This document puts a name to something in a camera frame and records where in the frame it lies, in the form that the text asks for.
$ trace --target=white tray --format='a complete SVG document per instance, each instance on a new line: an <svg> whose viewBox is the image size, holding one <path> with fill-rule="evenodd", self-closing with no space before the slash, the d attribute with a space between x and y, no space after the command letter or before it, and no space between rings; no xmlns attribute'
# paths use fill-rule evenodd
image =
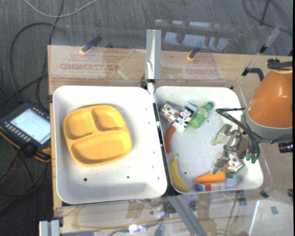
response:
<svg viewBox="0 0 295 236"><path fill-rule="evenodd" d="M171 140L172 151L166 154L168 164L173 160L174 155L178 155L179 173L189 186L188 194L199 194L201 192L195 190L193 179L207 173L215 156L223 151L223 145L213 146L210 144L211 139L225 123L237 128L235 124L217 114L215 109L240 108L239 99L228 88L211 87L160 87L155 91L155 99L159 110L166 101L178 111L181 111L186 102L198 108L209 101L215 104L200 128L193 129L188 126L183 133L174 133ZM242 111L233 111L230 114L240 120ZM165 134L170 123L162 117L160 121L162 133ZM244 159L244 164L245 166L234 174L234 178L225 180L226 191L255 189L262 185L263 173L259 162L252 164L251 161L247 162Z"/></svg>
<svg viewBox="0 0 295 236"><path fill-rule="evenodd" d="M119 161L84 167L70 155L63 134L66 115L81 107L109 104L122 114L132 150ZM162 196L167 188L152 100L134 87L63 86L53 96L57 192L68 204Z"/></svg>

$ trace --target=orange divided plate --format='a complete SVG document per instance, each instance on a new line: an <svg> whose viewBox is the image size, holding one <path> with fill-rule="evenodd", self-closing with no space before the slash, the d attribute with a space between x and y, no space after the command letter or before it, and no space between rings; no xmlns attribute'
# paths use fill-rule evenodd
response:
<svg viewBox="0 0 295 236"><path fill-rule="evenodd" d="M109 105L94 105L70 112L63 121L63 131L71 156L87 167L117 161L132 148L121 113Z"/></svg>

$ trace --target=toy bottle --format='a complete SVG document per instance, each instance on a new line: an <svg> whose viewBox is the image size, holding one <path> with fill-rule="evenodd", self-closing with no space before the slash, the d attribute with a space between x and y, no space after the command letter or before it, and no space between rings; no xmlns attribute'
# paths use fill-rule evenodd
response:
<svg viewBox="0 0 295 236"><path fill-rule="evenodd" d="M213 106L214 104L212 102L208 102L205 106L201 107L193 116L189 125L195 129L199 128L208 117L208 113L213 108Z"/></svg>

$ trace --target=yellow banana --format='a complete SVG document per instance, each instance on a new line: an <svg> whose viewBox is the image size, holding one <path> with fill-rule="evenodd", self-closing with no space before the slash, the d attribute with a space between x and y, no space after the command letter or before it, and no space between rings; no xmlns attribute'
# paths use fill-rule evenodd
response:
<svg viewBox="0 0 295 236"><path fill-rule="evenodd" d="M189 191L189 186L188 184L185 183L185 181L179 175L177 159L178 159L178 156L175 155L174 159L169 164L169 172L171 175L172 183L177 190L187 192Z"/></svg>

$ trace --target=gray floor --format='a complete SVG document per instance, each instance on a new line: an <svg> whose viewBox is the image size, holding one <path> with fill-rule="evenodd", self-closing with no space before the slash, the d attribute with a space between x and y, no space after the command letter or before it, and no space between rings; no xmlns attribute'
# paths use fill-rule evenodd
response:
<svg viewBox="0 0 295 236"><path fill-rule="evenodd" d="M61 7L61 0L28 1L38 10L51 15L58 15ZM64 0L62 15L71 13L90 1L92 0ZM279 27L281 33L265 54L286 56L293 49L293 0L271 0L264 22L260 25L259 19L265 2L266 0L99 0L72 16L59 18L57 27L66 31L70 44L82 45L89 39L90 32L94 29L145 32L146 29L157 28L169 31L167 23L173 21L181 21L184 24L190 22L217 24L237 29L236 40L238 41L235 41L235 46L231 49L213 50L208 47L204 51L238 54L255 54L272 33L273 28ZM37 22L54 24L56 18L37 13L23 0L0 0L1 86L9 95L14 92L9 70L17 89L37 78L44 71L46 45L52 30L49 25L39 24L26 28L16 37L11 48L16 34L22 28ZM144 48L143 44L136 44L135 39L125 41L116 37L110 40L115 47ZM54 31L53 41L55 43L64 41L58 30ZM20 91L22 101L35 105L39 105L41 101L43 106L48 108L47 78L44 77L41 80L38 94L36 94L36 85L37 83L32 84ZM10 102L3 105L5 101L6 98L2 96L0 116L6 115L14 108ZM12 146L0 138L0 172L3 172L14 153ZM28 158L24 160L33 177L38 177L44 166L36 160ZM291 157L286 160L289 165L292 164ZM28 184L29 177L21 161L18 160L15 169L3 181L2 187L9 191L16 191L26 188ZM50 220L53 216L51 188L49 168L42 186L35 193L36 200L33 195L19 198L0 213L0 236L38 234L37 221ZM0 210L11 200L11 197L0 194Z"/></svg>

